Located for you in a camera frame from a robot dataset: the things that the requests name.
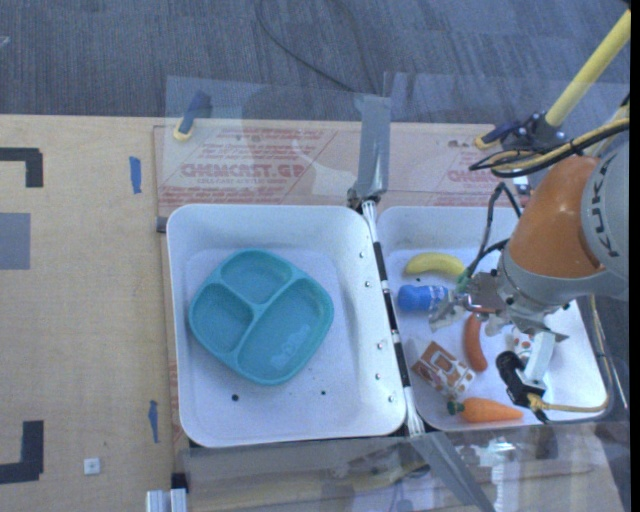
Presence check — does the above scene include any orange carrot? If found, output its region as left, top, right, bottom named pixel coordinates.
left=445, top=396, right=525, bottom=425

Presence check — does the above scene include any brown cardboard board, red print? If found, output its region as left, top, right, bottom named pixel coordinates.
left=152, top=122, right=532, bottom=454

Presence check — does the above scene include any white and red small packet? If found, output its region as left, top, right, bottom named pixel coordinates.
left=506, top=331, right=534, bottom=357

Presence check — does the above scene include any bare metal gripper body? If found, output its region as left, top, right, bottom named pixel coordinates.
left=455, top=271, right=516, bottom=315

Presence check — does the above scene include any yellow banana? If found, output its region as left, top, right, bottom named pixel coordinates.
left=404, top=251, right=467, bottom=278

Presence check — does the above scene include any orange and white carton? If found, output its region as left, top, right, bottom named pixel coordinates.
left=410, top=340, right=476, bottom=400

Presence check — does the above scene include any black cylinder on white bracket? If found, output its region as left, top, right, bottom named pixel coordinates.
left=495, top=329, right=559, bottom=409

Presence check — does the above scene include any white plastic tray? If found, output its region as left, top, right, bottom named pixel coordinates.
left=165, top=202, right=408, bottom=449
left=375, top=205, right=615, bottom=433

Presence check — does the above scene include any clear bottle with blue cap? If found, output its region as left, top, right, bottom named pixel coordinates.
left=396, top=283, right=450, bottom=313

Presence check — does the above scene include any teal divided plate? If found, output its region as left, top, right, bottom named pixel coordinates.
left=187, top=247, right=336, bottom=387

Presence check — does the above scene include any orange sausage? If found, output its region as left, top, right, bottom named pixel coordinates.
left=463, top=313, right=489, bottom=374

